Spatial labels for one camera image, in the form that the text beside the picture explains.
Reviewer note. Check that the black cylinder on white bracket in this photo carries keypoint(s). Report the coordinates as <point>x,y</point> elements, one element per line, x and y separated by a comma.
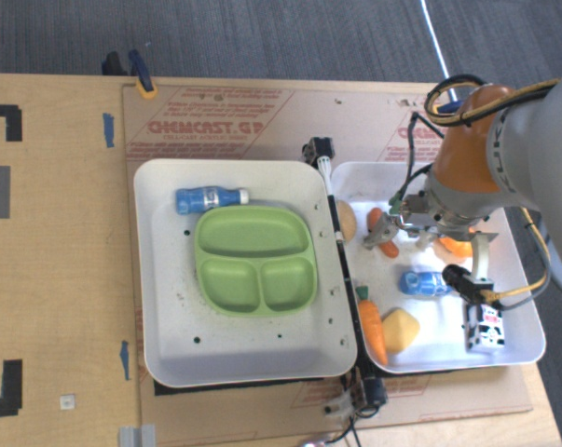
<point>467,284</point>

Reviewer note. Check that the white plastic tray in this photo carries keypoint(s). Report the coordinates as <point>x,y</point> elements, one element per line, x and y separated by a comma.
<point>439,333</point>
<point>168,296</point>

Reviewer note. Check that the brown cardboard board, red print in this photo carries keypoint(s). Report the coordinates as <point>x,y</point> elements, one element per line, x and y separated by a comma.
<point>243,124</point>

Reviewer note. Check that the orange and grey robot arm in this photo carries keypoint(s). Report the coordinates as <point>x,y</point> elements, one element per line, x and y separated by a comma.
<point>467,156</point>

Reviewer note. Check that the orange toy fruit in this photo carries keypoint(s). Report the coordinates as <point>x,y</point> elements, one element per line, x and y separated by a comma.
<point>457,247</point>

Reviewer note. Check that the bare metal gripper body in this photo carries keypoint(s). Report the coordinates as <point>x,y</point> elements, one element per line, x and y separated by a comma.
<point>420,212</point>

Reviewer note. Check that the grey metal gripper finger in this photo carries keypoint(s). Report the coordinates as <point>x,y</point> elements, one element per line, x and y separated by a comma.
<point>382,233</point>
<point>425,240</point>

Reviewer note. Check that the yellow toy lemon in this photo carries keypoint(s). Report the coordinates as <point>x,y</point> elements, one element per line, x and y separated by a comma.
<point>399,331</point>

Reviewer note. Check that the thin black and white rod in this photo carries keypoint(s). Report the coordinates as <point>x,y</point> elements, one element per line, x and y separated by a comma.
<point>341,245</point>

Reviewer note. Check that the green divided plate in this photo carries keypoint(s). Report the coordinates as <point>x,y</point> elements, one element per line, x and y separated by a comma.
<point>252,249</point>

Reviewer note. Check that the blue bottle with white cap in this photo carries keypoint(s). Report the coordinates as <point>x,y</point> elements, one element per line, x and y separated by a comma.
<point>201,199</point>

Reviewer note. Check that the orange sausage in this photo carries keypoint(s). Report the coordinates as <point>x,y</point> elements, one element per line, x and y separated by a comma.
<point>390,249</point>

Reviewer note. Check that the white carton, black red print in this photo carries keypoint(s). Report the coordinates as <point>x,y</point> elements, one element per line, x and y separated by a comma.
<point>488,331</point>

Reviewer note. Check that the orange carrot with green top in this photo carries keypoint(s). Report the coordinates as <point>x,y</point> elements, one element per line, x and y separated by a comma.
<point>373,326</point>

